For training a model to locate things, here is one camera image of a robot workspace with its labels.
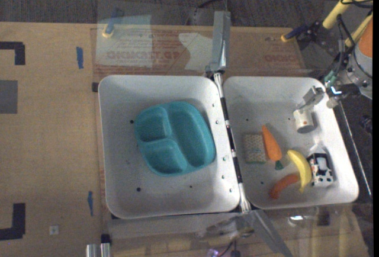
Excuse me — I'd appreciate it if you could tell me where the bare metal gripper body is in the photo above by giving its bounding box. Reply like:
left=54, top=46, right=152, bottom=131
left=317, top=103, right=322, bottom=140
left=330, top=69, right=374, bottom=100

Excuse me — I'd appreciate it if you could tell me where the small white can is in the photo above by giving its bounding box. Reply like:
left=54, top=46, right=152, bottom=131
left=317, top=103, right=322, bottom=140
left=293, top=108, right=318, bottom=134

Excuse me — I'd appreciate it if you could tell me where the white plastic tray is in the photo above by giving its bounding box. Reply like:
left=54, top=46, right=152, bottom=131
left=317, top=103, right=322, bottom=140
left=222, top=75, right=360, bottom=210
left=97, top=74, right=242, bottom=220

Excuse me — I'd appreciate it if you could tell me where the orange carrot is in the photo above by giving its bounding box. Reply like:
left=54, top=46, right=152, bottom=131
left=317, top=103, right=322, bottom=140
left=261, top=124, right=285, bottom=171

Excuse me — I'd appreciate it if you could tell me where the black and white milk carton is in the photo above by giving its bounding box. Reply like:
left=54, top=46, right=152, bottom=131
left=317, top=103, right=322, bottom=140
left=306, top=146, right=335, bottom=187

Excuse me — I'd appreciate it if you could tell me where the yellow banana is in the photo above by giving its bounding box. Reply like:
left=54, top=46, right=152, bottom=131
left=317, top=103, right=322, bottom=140
left=286, top=149, right=313, bottom=194

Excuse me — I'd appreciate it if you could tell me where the brown cardboard board, red print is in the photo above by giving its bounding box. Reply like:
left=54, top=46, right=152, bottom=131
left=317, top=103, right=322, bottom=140
left=90, top=25, right=311, bottom=221

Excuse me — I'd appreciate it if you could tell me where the patterned beige packet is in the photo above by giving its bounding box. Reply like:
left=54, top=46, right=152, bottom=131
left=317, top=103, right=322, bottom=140
left=243, top=133, right=268, bottom=165

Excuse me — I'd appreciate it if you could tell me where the orange sausage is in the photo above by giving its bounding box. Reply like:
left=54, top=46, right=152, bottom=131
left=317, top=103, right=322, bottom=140
left=268, top=173, right=301, bottom=200

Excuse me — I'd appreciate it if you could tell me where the teal divided plate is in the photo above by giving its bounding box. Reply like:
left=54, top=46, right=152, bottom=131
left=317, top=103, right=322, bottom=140
left=133, top=100, right=217, bottom=178

